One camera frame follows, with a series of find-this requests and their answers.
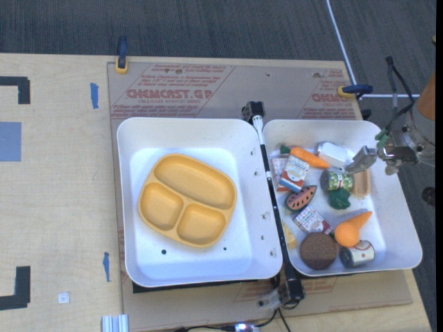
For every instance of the thin black and white rod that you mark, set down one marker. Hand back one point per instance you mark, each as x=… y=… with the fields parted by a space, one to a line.
x=273 y=194

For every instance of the slim orange carrot, green top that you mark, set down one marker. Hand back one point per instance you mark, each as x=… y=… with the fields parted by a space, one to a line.
x=308 y=156

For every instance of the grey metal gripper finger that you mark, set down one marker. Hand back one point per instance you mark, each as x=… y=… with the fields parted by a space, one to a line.
x=362 y=158
x=391 y=170

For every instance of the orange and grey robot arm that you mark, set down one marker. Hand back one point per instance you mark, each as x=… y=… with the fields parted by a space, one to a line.
x=427 y=99

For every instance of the white plastic bottle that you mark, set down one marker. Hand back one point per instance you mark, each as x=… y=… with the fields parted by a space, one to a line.
x=332 y=153

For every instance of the tan bread bun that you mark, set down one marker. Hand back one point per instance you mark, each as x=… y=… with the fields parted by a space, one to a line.
x=361 y=183

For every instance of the green broccoli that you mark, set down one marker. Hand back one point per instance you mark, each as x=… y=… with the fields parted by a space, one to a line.
x=340 y=199

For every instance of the white plastic tray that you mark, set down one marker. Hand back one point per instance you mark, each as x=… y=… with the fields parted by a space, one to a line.
x=391 y=202
x=242 y=254

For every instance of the green labelled can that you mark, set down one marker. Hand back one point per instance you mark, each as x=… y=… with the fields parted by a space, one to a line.
x=337 y=181

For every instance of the brown cardboard board, red print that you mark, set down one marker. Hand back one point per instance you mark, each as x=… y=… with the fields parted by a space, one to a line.
x=214 y=88

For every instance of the red, white and blue carton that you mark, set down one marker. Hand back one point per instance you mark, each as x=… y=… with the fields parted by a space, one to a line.
x=294 y=173

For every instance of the brown round biscuit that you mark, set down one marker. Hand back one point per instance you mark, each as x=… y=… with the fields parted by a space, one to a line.
x=318 y=251

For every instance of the white and orange labelled can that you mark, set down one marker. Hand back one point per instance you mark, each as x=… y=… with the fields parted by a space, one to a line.
x=358 y=254

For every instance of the pale red and white carton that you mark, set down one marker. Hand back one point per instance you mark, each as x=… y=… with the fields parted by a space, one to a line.
x=277 y=171

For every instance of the yellow cheese wedge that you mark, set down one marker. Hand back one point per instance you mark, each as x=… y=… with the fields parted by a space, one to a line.
x=290 y=237

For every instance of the thick orange carrot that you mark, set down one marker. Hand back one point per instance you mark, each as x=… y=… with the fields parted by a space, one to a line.
x=347 y=232

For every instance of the yellow divided plate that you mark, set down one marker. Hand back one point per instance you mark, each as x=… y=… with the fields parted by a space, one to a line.
x=188 y=201

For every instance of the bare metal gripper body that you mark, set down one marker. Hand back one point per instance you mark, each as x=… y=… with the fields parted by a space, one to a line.
x=401 y=152

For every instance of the red and white picture carton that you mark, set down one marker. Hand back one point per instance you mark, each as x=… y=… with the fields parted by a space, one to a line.
x=311 y=220

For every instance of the red watermelon slice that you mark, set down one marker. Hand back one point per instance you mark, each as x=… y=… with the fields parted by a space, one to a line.
x=300 y=199

